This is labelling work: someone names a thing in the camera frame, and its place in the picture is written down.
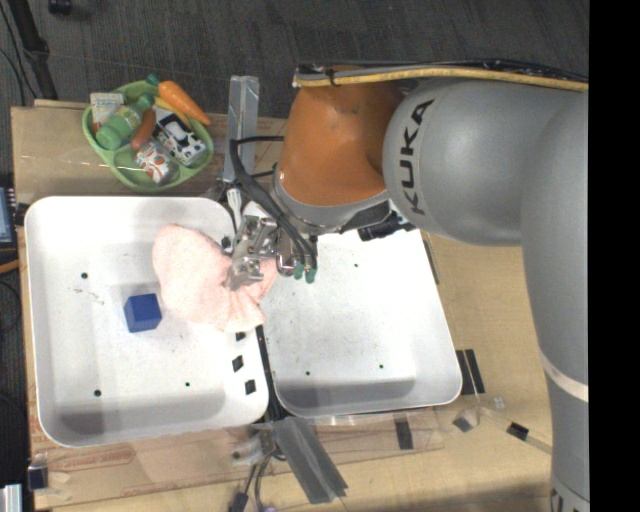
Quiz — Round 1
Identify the green plastic bottle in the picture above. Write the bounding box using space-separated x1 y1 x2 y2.
95 93 155 151

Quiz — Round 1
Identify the brown sausage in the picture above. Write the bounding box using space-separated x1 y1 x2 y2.
130 107 158 153

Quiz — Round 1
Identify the thin black and white rod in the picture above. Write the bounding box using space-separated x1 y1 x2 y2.
226 187 277 422

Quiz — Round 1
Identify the brown cardboard board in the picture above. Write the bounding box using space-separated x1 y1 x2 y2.
10 98 451 510

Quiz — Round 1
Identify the green divided plate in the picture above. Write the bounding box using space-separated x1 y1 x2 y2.
81 79 215 194

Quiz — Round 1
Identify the black cylinder on white bracket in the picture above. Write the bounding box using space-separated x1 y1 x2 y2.
357 199 419 242

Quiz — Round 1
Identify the white juice carton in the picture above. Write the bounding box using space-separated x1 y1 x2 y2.
89 92 125 136

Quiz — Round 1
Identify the white plastic tray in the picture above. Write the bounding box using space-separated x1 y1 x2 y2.
242 199 464 419
23 195 270 448

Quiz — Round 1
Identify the yellow banana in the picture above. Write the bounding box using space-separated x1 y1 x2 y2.
153 95 192 129

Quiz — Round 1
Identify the pink cloth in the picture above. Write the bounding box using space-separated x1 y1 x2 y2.
151 223 280 334

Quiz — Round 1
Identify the strawberry print can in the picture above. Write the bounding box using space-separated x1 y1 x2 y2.
133 140 180 185

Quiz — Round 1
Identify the orange carrot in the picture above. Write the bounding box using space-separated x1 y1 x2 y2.
146 73 212 127

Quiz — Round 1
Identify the blue cube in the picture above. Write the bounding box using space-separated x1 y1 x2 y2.
123 293 164 334

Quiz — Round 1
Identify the cow print milk carton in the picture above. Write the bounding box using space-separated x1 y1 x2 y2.
152 112 207 167

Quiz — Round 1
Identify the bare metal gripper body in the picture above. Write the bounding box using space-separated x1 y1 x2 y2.
232 213 303 276

